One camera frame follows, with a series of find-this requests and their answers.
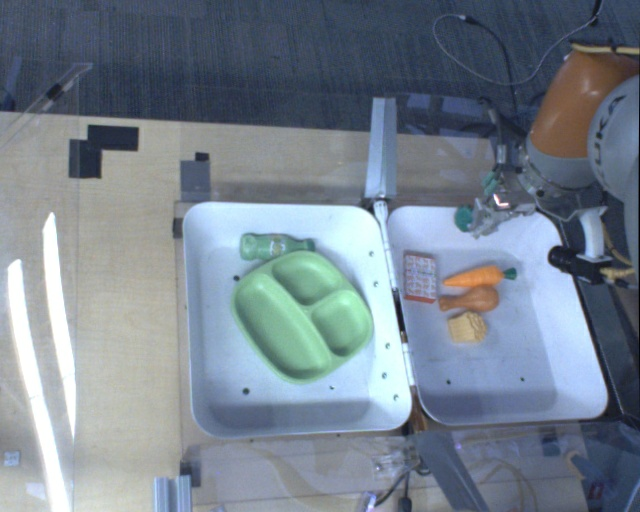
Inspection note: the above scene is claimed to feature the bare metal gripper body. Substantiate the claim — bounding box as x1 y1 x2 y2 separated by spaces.
487 188 540 229

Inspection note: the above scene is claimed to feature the orange carrot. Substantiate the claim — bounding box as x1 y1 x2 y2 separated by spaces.
442 265 518 289

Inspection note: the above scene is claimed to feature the brown chicken drumstick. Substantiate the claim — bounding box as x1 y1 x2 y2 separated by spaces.
438 286 500 313

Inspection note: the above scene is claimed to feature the orange and white carton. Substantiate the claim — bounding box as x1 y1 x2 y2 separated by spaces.
402 251 438 304

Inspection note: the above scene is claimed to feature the tan bread piece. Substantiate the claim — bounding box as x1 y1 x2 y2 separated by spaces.
447 310 488 345

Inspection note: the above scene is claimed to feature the white plastic tray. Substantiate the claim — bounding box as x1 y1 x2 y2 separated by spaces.
387 204 610 427
182 201 414 440

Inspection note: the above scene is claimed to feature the pale wood board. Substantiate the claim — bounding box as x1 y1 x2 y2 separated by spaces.
178 119 601 509

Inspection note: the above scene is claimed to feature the green bottle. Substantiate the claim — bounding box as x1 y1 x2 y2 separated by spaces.
238 232 317 261

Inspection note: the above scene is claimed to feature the green divided plate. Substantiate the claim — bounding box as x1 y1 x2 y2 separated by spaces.
230 249 375 385

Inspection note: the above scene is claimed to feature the black cylinder on white bracket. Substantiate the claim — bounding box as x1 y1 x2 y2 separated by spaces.
547 206 615 286

